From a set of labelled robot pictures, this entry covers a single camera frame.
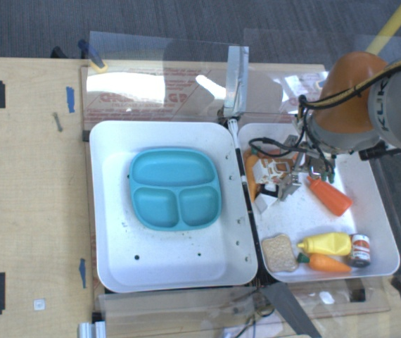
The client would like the small red and white can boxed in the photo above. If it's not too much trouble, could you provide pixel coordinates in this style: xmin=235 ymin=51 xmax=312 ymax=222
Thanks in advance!
xmin=346 ymin=233 xmax=372 ymax=268

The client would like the black cylinder on white bracket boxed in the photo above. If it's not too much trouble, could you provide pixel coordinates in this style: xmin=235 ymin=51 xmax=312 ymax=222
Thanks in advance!
xmin=357 ymin=139 xmax=398 ymax=162

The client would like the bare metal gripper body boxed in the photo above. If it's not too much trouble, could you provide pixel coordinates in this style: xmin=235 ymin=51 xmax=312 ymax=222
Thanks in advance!
xmin=295 ymin=142 xmax=336 ymax=187

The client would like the orange squeeze bottle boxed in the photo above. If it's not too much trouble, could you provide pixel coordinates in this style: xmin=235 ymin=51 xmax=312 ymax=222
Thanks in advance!
xmin=306 ymin=175 xmax=354 ymax=218

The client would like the orange curved toy food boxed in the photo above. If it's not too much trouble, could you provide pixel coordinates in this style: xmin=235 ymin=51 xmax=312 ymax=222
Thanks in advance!
xmin=243 ymin=147 xmax=262 ymax=204

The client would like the beige bread slice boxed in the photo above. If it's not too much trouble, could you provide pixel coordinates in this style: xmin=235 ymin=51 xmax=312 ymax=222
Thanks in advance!
xmin=260 ymin=233 xmax=300 ymax=274

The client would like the yellow squeeze bottle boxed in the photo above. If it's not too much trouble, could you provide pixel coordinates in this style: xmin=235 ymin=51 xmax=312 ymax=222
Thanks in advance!
xmin=295 ymin=232 xmax=353 ymax=257

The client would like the brown cardboard board red print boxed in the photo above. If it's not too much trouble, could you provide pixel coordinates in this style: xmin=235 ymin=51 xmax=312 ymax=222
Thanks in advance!
xmin=81 ymin=63 xmax=392 ymax=317

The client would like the orange carrot with green top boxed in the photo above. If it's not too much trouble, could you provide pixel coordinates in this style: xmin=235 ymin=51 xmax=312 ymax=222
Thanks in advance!
xmin=295 ymin=252 xmax=353 ymax=274

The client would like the white plastic tray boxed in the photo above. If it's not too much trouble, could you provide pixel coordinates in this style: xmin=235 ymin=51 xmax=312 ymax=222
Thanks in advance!
xmin=237 ymin=122 xmax=401 ymax=284
xmin=89 ymin=120 xmax=259 ymax=294

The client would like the thin black and white rod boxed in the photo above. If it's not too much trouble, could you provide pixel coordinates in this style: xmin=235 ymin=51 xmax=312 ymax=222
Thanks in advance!
xmin=227 ymin=117 xmax=265 ymax=278

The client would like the blue divided plate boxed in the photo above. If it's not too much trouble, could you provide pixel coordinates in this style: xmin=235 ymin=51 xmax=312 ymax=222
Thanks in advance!
xmin=128 ymin=147 xmax=223 ymax=232

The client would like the small white box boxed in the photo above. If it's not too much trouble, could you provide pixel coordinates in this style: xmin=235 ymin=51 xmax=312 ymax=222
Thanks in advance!
xmin=254 ymin=192 xmax=279 ymax=215

